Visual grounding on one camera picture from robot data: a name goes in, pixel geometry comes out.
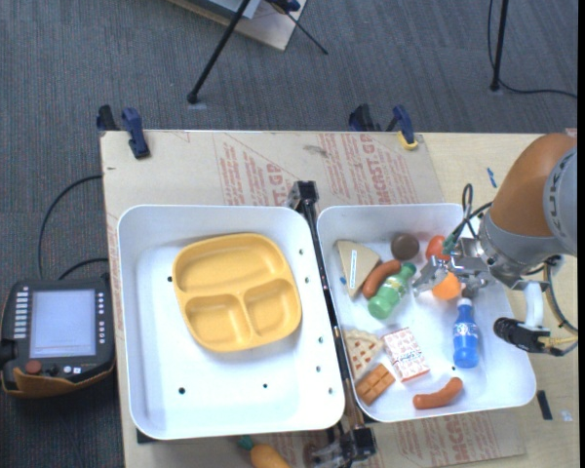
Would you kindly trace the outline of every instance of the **yellow divided plate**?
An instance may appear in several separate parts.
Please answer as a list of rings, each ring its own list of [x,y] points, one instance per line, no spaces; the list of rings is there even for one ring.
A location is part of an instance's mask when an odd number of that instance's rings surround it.
[[[175,296],[204,347],[232,352],[291,334],[301,321],[293,273],[266,236],[238,233],[199,241],[174,260]]]

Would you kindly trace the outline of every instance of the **white tray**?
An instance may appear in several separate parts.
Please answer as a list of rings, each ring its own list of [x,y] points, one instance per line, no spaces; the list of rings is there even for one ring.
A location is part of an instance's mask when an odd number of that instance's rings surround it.
[[[287,258],[302,305],[289,336],[254,349],[200,346],[179,312],[172,264],[191,242],[256,232]],[[137,206],[119,220],[119,261],[132,419],[158,440],[318,430],[344,411],[310,228],[284,207]]]
[[[430,291],[414,299],[409,291],[389,319],[378,321],[367,309],[362,294],[353,300],[340,278],[342,267],[335,242],[350,240],[362,243],[380,254],[382,260],[393,258],[390,242],[399,232],[414,234],[420,241],[420,252],[413,259],[418,271],[426,260],[427,243],[436,234],[447,236],[462,218],[455,204],[388,205],[331,207],[317,219],[318,235],[330,283],[338,324],[343,330],[357,328],[382,335],[409,327],[431,370],[405,383],[398,378],[386,392],[367,406],[356,396],[360,408],[381,422],[402,421],[420,417],[456,414],[476,410],[494,410],[522,406],[535,393],[535,376],[527,352],[503,341],[493,333],[499,317],[513,317],[504,288],[493,283],[479,291],[473,300],[475,320],[481,331],[480,362],[476,368],[455,368],[452,361],[452,325],[457,316],[455,301],[435,298]],[[393,371],[389,358],[381,355],[375,361]],[[412,398],[417,393],[432,393],[442,388],[451,376],[463,380],[464,389],[449,406],[415,409]]]

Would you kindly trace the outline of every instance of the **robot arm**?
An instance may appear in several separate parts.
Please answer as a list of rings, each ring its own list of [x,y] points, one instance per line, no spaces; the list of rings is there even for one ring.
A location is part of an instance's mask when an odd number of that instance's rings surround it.
[[[576,138],[564,134],[534,140],[502,182],[477,237],[457,233],[448,238],[444,253],[450,260],[432,257],[414,282],[414,292],[437,285],[448,271],[465,283],[470,297],[499,281],[524,293],[526,320],[499,319],[494,332],[528,352],[550,350],[541,344],[541,337],[550,334],[541,326],[550,271],[541,282],[523,276],[555,255],[577,256],[576,145]]]

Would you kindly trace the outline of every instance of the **toy green bottle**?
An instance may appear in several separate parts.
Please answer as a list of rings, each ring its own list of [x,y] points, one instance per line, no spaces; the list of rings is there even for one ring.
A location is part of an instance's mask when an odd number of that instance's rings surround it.
[[[386,319],[408,291],[408,280],[416,273],[416,266],[411,262],[401,265],[397,274],[388,276],[369,300],[369,312],[375,319]]]

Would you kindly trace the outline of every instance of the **toy blue bottle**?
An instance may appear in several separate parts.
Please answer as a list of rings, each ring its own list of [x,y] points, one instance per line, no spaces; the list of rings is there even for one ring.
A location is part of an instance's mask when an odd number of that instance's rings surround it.
[[[479,327],[472,315],[472,300],[461,298],[457,310],[459,315],[452,327],[452,357],[458,368],[473,368],[479,363]]]

